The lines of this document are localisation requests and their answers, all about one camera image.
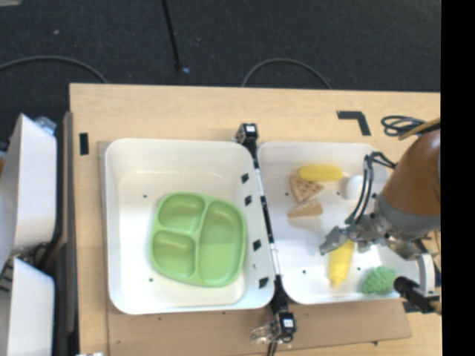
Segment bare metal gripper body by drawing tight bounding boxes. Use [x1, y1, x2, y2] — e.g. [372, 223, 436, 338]
[347, 213, 428, 262]

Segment yellow squeeze bottle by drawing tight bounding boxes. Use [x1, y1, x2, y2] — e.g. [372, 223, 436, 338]
[329, 238, 356, 289]

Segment white plastic tray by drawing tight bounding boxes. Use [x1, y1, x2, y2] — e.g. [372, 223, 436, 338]
[257, 140, 421, 306]
[105, 137, 277, 316]

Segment tan wedge slice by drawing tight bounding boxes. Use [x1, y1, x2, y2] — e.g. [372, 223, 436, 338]
[286, 200, 324, 219]

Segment white egg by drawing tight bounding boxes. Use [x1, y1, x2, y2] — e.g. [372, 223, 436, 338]
[341, 174, 367, 201]

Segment green grapes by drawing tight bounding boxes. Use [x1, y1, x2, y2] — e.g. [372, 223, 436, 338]
[360, 266, 397, 296]

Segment tan waffle piece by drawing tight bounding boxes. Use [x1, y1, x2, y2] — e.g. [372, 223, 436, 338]
[289, 174, 325, 204]

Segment yellow corn cob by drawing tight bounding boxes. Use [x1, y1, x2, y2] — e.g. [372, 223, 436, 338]
[298, 164, 344, 182]

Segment thin black and white rod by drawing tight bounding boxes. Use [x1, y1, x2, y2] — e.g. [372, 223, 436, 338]
[247, 139, 289, 313]

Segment green divided plate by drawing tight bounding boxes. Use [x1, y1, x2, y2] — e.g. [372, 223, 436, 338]
[149, 191, 248, 289]

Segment black cylinder on white bracket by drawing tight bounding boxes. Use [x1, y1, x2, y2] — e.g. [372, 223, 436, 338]
[393, 253, 442, 314]

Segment black block with thin wires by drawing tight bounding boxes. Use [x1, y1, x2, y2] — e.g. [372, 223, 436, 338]
[236, 122, 258, 143]
[272, 311, 298, 343]

